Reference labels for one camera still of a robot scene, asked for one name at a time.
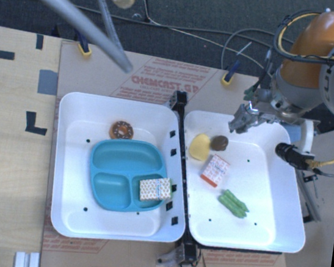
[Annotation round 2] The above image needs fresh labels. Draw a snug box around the dark brown chocolate doughnut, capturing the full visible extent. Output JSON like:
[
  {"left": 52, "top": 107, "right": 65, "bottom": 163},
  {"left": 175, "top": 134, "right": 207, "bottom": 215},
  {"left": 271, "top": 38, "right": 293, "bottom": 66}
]
[{"left": 209, "top": 133, "right": 230, "bottom": 153}]

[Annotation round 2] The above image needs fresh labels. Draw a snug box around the green toy asparagus bunch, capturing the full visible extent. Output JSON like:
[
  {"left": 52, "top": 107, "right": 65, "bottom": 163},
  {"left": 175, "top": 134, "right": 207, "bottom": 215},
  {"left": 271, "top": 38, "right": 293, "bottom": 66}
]
[{"left": 216, "top": 187, "right": 253, "bottom": 220}]

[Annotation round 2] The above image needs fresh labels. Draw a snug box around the thin black rod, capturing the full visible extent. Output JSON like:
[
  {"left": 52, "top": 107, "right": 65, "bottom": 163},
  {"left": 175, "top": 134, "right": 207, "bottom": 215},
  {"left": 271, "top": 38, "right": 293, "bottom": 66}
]
[{"left": 158, "top": 108, "right": 211, "bottom": 248}]

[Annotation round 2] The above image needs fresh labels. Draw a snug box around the brown sprinkled doughnut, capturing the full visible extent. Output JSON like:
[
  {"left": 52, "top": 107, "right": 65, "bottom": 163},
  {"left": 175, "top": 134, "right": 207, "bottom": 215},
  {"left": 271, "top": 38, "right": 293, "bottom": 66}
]
[{"left": 108, "top": 118, "right": 137, "bottom": 143}]

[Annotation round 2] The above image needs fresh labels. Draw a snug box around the black block with thin wires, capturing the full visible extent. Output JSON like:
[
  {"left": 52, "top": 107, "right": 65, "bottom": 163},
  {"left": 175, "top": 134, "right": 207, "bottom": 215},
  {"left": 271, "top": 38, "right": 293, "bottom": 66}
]
[
  {"left": 169, "top": 89, "right": 190, "bottom": 113},
  {"left": 178, "top": 242, "right": 202, "bottom": 267}
]

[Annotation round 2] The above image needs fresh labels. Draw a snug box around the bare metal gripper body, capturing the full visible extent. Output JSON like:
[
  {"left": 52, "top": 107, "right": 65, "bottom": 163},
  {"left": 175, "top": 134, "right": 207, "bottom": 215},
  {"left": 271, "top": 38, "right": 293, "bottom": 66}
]
[{"left": 248, "top": 86, "right": 309, "bottom": 129}]

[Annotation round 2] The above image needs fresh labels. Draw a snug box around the yellow toy food piece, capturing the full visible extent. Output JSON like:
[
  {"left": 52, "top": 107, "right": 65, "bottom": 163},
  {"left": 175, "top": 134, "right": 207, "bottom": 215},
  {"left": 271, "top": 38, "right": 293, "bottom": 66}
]
[{"left": 187, "top": 131, "right": 214, "bottom": 163}]

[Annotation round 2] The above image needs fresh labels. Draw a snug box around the white carton with orange pattern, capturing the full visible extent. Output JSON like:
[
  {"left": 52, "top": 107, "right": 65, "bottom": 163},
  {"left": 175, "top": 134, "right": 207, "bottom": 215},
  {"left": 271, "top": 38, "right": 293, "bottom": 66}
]
[{"left": 137, "top": 173, "right": 175, "bottom": 206}]

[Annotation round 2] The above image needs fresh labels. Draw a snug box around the white plastic tray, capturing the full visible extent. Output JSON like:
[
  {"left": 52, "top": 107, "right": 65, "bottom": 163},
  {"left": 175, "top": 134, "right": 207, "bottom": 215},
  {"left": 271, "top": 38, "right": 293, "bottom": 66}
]
[
  {"left": 167, "top": 108, "right": 322, "bottom": 260},
  {"left": 41, "top": 89, "right": 203, "bottom": 254}
]

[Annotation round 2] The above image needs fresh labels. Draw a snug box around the blue divided plate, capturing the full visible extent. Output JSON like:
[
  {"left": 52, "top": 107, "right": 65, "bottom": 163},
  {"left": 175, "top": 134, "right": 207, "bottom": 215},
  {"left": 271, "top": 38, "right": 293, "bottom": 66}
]
[{"left": 83, "top": 134, "right": 173, "bottom": 219}]

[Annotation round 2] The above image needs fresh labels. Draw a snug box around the brown cardboard board red print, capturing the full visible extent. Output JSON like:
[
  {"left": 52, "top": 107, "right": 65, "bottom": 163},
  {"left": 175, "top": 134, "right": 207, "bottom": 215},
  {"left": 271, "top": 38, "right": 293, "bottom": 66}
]
[{"left": 29, "top": 40, "right": 318, "bottom": 267}]

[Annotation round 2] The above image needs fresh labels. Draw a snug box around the black cylinder on white bracket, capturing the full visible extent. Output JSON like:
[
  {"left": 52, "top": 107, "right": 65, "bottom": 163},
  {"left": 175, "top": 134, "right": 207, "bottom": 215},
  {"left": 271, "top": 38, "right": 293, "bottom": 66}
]
[{"left": 272, "top": 115, "right": 322, "bottom": 173}]

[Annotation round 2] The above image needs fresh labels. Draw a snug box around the orange and white carton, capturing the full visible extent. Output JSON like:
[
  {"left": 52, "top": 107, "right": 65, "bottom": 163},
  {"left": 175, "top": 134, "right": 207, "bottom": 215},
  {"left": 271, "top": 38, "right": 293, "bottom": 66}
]
[{"left": 198, "top": 152, "right": 233, "bottom": 190}]

